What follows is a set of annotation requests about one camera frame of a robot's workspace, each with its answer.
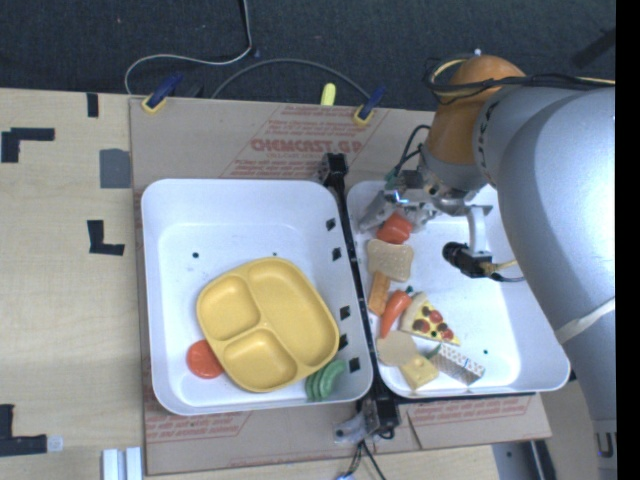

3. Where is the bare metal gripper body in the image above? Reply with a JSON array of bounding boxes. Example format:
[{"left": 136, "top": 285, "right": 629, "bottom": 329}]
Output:
[{"left": 385, "top": 167, "right": 482, "bottom": 220}]

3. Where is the orange bell pepper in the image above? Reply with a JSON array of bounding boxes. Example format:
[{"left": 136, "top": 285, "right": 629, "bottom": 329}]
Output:
[{"left": 375, "top": 210, "right": 416, "bottom": 246}]

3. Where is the beige bread slice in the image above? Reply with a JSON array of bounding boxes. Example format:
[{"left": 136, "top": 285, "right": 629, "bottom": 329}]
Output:
[{"left": 365, "top": 237, "right": 416, "bottom": 284}]

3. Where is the thin black and white rod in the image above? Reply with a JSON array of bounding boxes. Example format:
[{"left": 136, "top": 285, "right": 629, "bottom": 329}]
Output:
[{"left": 327, "top": 169, "right": 389, "bottom": 445}]

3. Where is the orange fried stick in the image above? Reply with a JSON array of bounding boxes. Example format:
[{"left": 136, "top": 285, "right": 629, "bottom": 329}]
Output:
[{"left": 367, "top": 271, "right": 392, "bottom": 317}]

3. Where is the orange carrot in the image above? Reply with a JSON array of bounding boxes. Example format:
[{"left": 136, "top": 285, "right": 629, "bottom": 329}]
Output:
[{"left": 379, "top": 287, "right": 416, "bottom": 340}]

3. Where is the pizza slice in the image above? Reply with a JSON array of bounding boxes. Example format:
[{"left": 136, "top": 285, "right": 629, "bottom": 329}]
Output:
[{"left": 399, "top": 291, "right": 462, "bottom": 347}]

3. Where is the white plastic tray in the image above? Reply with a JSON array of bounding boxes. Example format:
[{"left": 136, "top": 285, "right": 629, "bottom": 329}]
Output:
[
  {"left": 346, "top": 180, "right": 572, "bottom": 399},
  {"left": 140, "top": 177, "right": 375, "bottom": 417}
]

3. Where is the beige round biscuit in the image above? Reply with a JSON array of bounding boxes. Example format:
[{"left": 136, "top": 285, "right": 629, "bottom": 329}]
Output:
[{"left": 375, "top": 329, "right": 419, "bottom": 368}]

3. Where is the yellow divided plate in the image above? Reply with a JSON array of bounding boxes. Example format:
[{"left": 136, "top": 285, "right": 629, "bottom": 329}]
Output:
[{"left": 195, "top": 256, "right": 342, "bottom": 394}]

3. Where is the brown and white wafer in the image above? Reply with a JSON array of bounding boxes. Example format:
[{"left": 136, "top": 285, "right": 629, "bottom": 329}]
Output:
[{"left": 429, "top": 342, "right": 487, "bottom": 387}]

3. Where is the yellow cheese wedge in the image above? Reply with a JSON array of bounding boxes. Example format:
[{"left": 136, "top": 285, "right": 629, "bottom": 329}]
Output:
[{"left": 399, "top": 354, "right": 441, "bottom": 392}]

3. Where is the green pea pod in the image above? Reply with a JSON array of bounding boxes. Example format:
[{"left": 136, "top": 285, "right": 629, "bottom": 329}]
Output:
[{"left": 304, "top": 358, "right": 348, "bottom": 403}]

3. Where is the brown cardboard board red print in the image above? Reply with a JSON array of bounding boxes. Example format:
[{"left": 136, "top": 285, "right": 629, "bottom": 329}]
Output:
[{"left": 128, "top": 96, "right": 554, "bottom": 477}]

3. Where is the orange round tomato slice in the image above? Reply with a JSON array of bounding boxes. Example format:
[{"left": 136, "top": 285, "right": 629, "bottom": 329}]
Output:
[{"left": 186, "top": 338, "right": 226, "bottom": 381}]

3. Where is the black block with thin wires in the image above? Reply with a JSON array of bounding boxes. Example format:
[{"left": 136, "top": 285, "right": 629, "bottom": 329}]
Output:
[
  {"left": 318, "top": 152, "right": 349, "bottom": 187},
  {"left": 360, "top": 394, "right": 402, "bottom": 440}
]

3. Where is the black cylinder on white bracket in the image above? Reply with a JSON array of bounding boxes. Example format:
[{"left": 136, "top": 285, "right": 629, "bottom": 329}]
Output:
[{"left": 441, "top": 204, "right": 496, "bottom": 280}]

